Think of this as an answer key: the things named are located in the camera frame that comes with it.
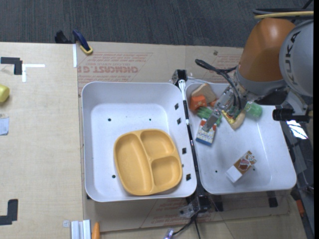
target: yellow divided plate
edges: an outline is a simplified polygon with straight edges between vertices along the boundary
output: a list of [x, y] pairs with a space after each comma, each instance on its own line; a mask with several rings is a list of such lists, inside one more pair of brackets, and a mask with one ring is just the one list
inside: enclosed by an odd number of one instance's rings
[[114, 161], [123, 187], [132, 195], [146, 196], [169, 190], [182, 177], [175, 144], [159, 129], [121, 135], [114, 144]]

